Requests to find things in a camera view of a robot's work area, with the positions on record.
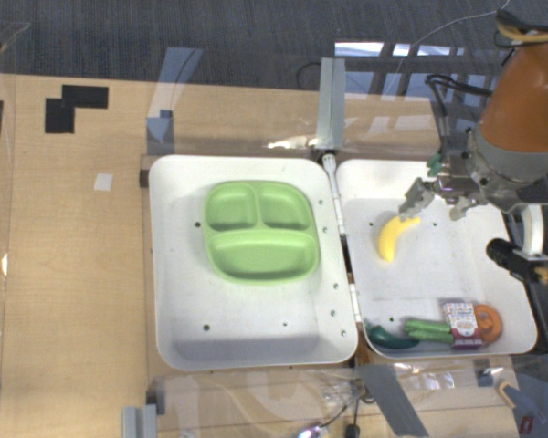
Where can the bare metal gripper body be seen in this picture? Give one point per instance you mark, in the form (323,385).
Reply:
(456,178)

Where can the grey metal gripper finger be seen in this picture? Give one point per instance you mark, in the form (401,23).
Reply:
(462,208)
(415,199)

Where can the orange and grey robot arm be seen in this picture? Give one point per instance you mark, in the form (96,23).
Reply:
(525,107)

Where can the yellow banana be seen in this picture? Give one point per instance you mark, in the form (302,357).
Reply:
(388,240)

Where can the orange doughnut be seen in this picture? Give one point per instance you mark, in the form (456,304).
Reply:
(491,322)

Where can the green divided plate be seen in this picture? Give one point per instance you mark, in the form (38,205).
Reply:
(260,253)

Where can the black cylinder on white bracket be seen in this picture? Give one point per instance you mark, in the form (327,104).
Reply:
(511,253)

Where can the white plastic tray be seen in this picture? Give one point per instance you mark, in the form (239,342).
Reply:
(443,267)
(256,317)

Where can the dark green toy pepper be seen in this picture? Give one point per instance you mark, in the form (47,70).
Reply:
(388,339)

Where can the white and purple carton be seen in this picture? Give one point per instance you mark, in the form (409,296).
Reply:
(463,326)

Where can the light green toy vegetable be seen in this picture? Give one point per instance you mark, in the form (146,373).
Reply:
(429,331)

